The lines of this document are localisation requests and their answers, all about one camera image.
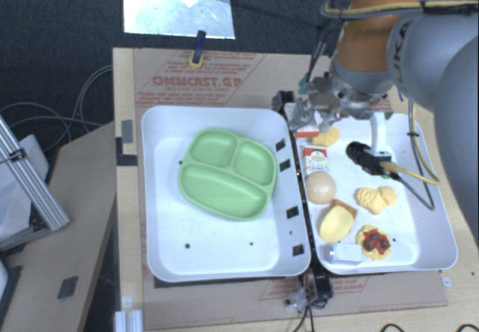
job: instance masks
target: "green plate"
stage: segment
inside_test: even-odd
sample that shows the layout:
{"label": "green plate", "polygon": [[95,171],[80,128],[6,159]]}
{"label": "green plate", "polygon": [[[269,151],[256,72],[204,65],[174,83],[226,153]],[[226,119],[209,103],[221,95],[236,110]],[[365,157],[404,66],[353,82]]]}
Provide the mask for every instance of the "green plate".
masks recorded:
{"label": "green plate", "polygon": [[276,159],[264,145],[223,129],[205,129],[183,158],[179,186],[191,203],[238,221],[260,216],[271,199]]}

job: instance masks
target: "black connector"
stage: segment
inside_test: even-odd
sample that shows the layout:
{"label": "black connector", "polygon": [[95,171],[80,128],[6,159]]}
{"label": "black connector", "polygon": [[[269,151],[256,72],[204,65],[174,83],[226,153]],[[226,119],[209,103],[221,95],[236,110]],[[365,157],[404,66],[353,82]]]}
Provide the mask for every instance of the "black connector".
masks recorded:
{"label": "black connector", "polygon": [[346,147],[346,155],[367,173],[371,175],[385,175],[384,168],[379,163],[390,162],[391,156],[373,156],[366,150],[371,150],[367,144],[351,142]]}

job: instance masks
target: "blue clip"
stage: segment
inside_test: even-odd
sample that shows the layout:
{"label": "blue clip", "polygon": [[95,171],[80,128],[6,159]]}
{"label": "blue clip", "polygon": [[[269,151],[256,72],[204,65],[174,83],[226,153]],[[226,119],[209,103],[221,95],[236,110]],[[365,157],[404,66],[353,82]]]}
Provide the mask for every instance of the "blue clip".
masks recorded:
{"label": "blue clip", "polygon": [[196,44],[195,51],[192,53],[191,58],[189,59],[189,66],[194,68],[201,67],[203,63],[203,46],[204,41],[206,40],[207,33],[205,31],[199,30],[196,34]]}

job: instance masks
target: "yellow cable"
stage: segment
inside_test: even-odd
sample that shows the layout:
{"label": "yellow cable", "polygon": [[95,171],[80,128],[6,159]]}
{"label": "yellow cable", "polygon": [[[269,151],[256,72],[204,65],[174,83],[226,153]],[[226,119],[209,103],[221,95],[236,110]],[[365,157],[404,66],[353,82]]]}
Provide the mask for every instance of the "yellow cable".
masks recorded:
{"label": "yellow cable", "polygon": [[[414,133],[415,133],[415,111],[414,111],[414,103],[411,104],[411,122],[412,122],[411,130],[412,130],[412,134],[414,134]],[[429,166],[428,166],[427,163],[426,163],[425,158],[424,158],[423,155],[422,155],[421,150],[419,149],[418,138],[415,137],[414,135],[411,135],[411,136],[412,136],[412,141],[413,141],[413,143],[414,143],[414,148],[416,149],[416,153],[418,154],[418,157],[419,157],[419,159],[421,160],[422,166],[424,167],[424,169],[427,171],[427,173],[430,175],[431,178],[433,178],[435,181],[439,182],[439,178],[438,178],[438,177],[434,174],[434,172],[429,168]]]}
{"label": "yellow cable", "polygon": [[414,171],[407,170],[405,168],[399,167],[395,163],[392,162],[380,162],[379,166],[384,168],[386,171],[389,171],[391,173],[405,173],[407,175],[413,176],[419,180],[422,180],[423,182],[429,183],[430,185],[438,185],[439,181],[437,180],[432,180],[429,178],[426,178],[425,176],[422,176],[418,173],[415,173]]}
{"label": "yellow cable", "polygon": [[413,1],[413,2],[395,2],[392,4],[376,5],[371,7],[360,7],[355,9],[337,9],[329,6],[329,1],[324,6],[324,11],[330,14],[340,14],[348,16],[354,14],[377,13],[386,10],[396,9],[427,9],[441,7],[458,7],[463,5],[476,5],[478,0],[444,0],[444,1]]}

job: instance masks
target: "white tray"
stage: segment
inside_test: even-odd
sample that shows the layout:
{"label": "white tray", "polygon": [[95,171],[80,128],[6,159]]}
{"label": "white tray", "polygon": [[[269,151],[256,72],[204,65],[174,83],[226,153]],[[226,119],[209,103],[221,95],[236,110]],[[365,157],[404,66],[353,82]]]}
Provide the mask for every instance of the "white tray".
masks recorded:
{"label": "white tray", "polygon": [[[189,203],[178,188],[180,161],[194,136],[218,127],[271,149],[278,165],[266,211],[232,221]],[[147,215],[147,260],[167,282],[301,274],[311,251],[285,120],[266,109],[157,106],[141,122]],[[276,151],[276,144],[284,147]]]}
{"label": "white tray", "polygon": [[[457,246],[454,241],[444,203],[437,186],[430,185],[430,193],[436,209],[430,211],[401,183],[381,176],[371,176],[355,165],[346,155],[346,147],[352,141],[370,145],[371,130],[367,120],[344,119],[335,124],[341,131],[339,140],[327,148],[329,174],[336,183],[336,198],[358,210],[353,229],[341,243],[356,243],[356,233],[364,224],[378,226],[388,234],[391,240],[391,253],[382,261],[375,262],[364,258],[358,265],[331,263],[327,257],[327,243],[318,233],[317,225],[329,210],[329,205],[315,205],[308,202],[317,255],[324,267],[336,274],[372,274],[393,271],[420,271],[446,269],[457,260]],[[394,114],[386,121],[388,151],[393,162],[409,170],[417,171],[412,154],[406,115]],[[421,129],[416,125],[419,147],[429,162]],[[307,141],[298,141],[299,155],[301,146]],[[401,174],[404,180],[418,191],[421,196],[427,195],[424,186],[418,179]],[[358,188],[378,188],[381,185],[394,187],[397,193],[397,204],[379,215],[373,215],[357,204],[354,194]]]}

